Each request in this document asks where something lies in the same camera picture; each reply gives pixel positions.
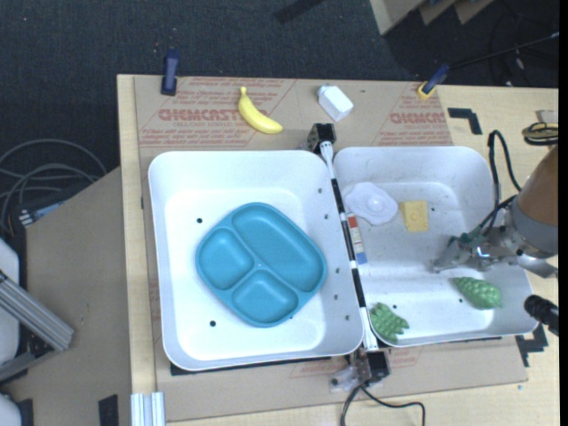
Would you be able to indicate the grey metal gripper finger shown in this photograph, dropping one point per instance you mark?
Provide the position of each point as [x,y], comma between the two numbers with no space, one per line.
[452,257]
[481,262]

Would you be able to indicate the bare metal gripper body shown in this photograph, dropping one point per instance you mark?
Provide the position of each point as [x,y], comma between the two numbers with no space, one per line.
[503,243]

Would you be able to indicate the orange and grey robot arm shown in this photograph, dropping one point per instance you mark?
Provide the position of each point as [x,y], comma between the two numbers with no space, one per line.
[539,193]

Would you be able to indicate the green grapes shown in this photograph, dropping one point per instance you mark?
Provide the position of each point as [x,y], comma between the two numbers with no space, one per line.
[479,292]

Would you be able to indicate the white plastic tray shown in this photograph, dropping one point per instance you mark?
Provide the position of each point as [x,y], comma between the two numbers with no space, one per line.
[426,278]
[186,282]

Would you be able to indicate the yellow cheese slice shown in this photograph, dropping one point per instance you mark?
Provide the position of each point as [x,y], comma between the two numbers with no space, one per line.
[414,216]

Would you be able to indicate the green bumpy toy vegetable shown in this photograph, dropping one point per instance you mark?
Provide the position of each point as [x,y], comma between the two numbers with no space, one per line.
[387,322]

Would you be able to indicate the white fried egg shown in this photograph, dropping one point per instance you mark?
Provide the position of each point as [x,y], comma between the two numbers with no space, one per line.
[373,204]

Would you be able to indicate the thin black and white rod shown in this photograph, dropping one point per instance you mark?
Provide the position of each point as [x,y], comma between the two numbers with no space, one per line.
[350,242]

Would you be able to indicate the blue divided plate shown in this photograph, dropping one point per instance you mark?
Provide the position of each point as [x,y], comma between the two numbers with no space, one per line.
[262,264]

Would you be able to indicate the white carton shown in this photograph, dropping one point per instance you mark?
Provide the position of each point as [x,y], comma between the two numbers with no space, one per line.
[336,102]

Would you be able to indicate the yellow banana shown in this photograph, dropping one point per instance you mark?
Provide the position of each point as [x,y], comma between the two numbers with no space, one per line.
[257,120]

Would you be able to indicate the brown cardboard board red print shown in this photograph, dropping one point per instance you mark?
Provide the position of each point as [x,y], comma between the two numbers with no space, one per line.
[248,393]

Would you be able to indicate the black cylinder on white bracket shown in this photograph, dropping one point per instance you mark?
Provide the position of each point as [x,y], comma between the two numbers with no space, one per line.
[542,309]

